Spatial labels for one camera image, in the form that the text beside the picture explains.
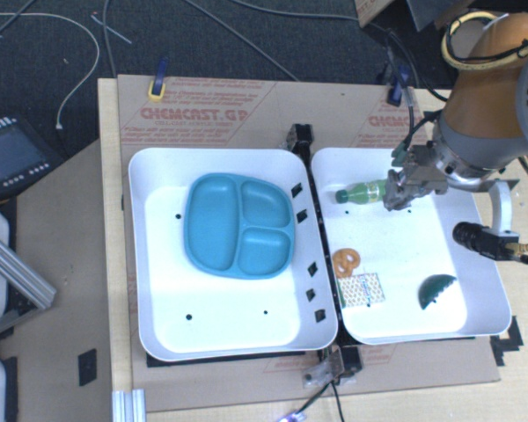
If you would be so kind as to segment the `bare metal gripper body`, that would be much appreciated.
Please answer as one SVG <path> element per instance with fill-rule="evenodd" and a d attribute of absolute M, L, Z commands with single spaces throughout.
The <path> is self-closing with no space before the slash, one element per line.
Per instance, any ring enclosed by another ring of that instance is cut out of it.
<path fill-rule="evenodd" d="M 407 184 L 424 186 L 424 196 L 444 194 L 449 188 L 473 191 L 482 183 L 482 170 L 461 159 L 445 143 L 428 141 L 409 149 L 399 183 L 405 195 Z"/>

